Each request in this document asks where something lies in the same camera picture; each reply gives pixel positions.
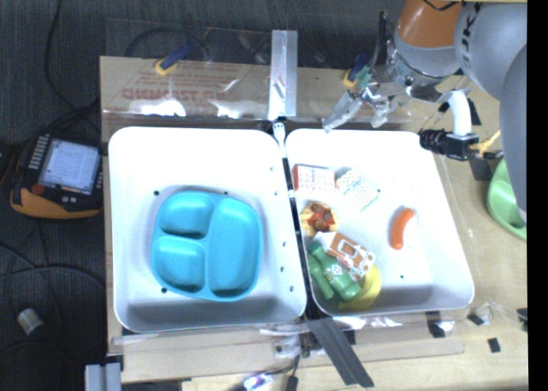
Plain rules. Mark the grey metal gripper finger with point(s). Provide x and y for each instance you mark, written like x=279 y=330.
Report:
x=383 y=113
x=344 y=111

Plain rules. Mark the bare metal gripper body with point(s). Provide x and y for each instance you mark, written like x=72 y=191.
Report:
x=389 y=90

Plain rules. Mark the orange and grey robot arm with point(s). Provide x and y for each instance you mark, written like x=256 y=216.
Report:
x=488 y=38

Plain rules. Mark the red and white carton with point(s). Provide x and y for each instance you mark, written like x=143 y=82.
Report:
x=312 y=177

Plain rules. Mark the white packet with orange dots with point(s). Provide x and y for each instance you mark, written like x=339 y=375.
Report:
x=357 y=190

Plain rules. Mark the toy pizza slice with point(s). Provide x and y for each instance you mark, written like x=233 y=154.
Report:
x=317 y=218

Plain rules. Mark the orange sausage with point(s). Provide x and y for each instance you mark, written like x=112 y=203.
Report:
x=401 y=226

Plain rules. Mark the white plastic tray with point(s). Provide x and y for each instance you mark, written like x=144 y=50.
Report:
x=214 y=154
x=424 y=269

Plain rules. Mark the orange and white carton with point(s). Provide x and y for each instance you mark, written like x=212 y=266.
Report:
x=347 y=250

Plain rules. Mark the green divided plate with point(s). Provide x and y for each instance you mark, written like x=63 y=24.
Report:
x=503 y=201

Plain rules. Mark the green bottle with label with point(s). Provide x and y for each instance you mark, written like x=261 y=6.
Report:
x=340 y=280

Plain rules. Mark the plain green bottle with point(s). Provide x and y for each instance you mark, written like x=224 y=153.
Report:
x=319 y=280

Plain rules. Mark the blue divided plate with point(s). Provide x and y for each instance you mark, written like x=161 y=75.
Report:
x=231 y=248

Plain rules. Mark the yellow banana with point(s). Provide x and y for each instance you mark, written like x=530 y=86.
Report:
x=370 y=295

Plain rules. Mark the brown cardboard board red print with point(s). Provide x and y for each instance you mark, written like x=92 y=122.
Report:
x=484 y=355

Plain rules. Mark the small grey metal can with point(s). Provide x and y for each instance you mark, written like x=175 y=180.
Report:
x=30 y=321

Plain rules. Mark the black cylinder on white bracket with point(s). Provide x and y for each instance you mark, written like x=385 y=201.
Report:
x=449 y=143

